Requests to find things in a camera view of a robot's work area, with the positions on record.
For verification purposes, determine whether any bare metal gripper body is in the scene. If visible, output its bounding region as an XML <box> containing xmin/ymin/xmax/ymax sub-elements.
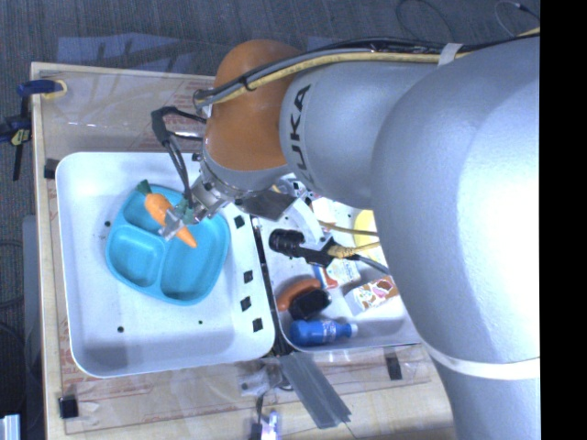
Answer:
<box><xmin>182</xmin><ymin>177</ymin><xmax>236</xmax><ymax>224</ymax></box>

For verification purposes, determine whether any orange carrot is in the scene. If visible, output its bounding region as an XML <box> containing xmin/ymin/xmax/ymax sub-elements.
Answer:
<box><xmin>136</xmin><ymin>179</ymin><xmax>199</xmax><ymax>249</ymax></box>

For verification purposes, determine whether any blue divided plate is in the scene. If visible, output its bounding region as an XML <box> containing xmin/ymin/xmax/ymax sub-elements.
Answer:
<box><xmin>105</xmin><ymin>184</ymin><xmax>232</xmax><ymax>307</ymax></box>

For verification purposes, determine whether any thin black rod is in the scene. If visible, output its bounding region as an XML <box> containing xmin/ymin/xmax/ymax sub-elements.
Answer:
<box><xmin>249</xmin><ymin>215</ymin><xmax>286</xmax><ymax>356</ymax></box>

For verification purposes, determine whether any white plastic tray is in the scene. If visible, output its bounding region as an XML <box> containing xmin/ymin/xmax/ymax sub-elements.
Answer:
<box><xmin>54</xmin><ymin>150</ymin><xmax>277</xmax><ymax>380</ymax></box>
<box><xmin>249</xmin><ymin>171</ymin><xmax>424</xmax><ymax>355</ymax></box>

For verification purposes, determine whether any brown sausage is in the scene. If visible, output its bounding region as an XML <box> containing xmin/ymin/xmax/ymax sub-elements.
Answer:
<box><xmin>275</xmin><ymin>278</ymin><xmax>323</xmax><ymax>313</ymax></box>

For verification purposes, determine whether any black rounded block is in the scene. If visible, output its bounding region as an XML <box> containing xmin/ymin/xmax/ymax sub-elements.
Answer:
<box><xmin>288</xmin><ymin>288</ymin><xmax>333</xmax><ymax>322</ymax></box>

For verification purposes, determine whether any orange and white carton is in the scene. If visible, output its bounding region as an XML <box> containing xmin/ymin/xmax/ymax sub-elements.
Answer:
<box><xmin>313</xmin><ymin>258</ymin><xmax>361</xmax><ymax>291</ymax></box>

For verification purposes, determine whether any blue bottle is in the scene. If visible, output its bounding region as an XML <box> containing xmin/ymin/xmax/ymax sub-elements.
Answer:
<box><xmin>289</xmin><ymin>318</ymin><xmax>360</xmax><ymax>348</ymax></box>

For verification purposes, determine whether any white carton with pink print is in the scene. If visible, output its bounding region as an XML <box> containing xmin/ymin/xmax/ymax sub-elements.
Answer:
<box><xmin>343</xmin><ymin>276</ymin><xmax>401</xmax><ymax>317</ymax></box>

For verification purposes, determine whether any black cylinder on white bracket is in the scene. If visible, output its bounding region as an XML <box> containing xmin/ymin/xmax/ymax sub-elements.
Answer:
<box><xmin>268</xmin><ymin>195</ymin><xmax>343</xmax><ymax>269</ymax></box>

